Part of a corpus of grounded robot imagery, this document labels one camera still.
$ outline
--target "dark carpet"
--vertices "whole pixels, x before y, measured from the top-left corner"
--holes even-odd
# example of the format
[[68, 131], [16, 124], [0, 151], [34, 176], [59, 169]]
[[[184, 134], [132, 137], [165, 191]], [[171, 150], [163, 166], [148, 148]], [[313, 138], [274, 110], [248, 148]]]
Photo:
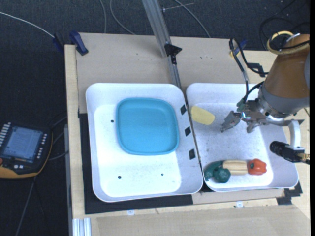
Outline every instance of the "dark carpet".
[[[129, 34], [102, 0], [106, 33]], [[200, 20], [212, 38], [235, 37], [248, 41], [246, 50], [264, 50], [268, 37], [280, 30], [310, 33], [310, 0], [178, 0]], [[159, 0], [164, 8], [177, 6]], [[141, 0], [113, 0], [117, 19], [135, 34], [152, 30]], [[104, 32], [98, 0], [0, 0], [0, 12], [27, 20], [69, 43], [69, 32]], [[165, 20], [171, 36], [207, 37], [183, 8], [169, 9]], [[0, 14], [0, 122], [15, 121], [45, 126], [66, 116], [64, 57], [43, 31]], [[55, 128], [63, 132], [66, 120]], [[61, 137], [52, 156], [64, 153]], [[0, 235], [16, 234], [33, 178], [0, 180]], [[65, 159], [48, 161], [37, 176], [19, 229], [20, 236], [68, 235]]]

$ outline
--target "blue clamp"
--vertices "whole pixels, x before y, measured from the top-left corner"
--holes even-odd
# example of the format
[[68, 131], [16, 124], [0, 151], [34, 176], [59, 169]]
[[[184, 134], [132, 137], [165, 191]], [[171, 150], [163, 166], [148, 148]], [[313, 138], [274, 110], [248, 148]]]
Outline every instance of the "blue clamp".
[[70, 32], [70, 39], [71, 39], [71, 42], [73, 44], [76, 45], [76, 50], [83, 56], [85, 54], [87, 54], [89, 51], [88, 49], [85, 48], [84, 44], [83, 44], [83, 41], [81, 39], [81, 36], [80, 34], [75, 31], [75, 30], [72, 30]]

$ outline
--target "teal object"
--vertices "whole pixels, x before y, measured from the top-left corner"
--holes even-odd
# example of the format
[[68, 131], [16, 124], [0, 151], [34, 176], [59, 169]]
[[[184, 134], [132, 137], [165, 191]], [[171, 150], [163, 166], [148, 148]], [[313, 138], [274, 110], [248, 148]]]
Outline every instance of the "teal object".
[[179, 144], [174, 109], [163, 100], [122, 100], [116, 108], [116, 128], [120, 146], [130, 154], [168, 154]]

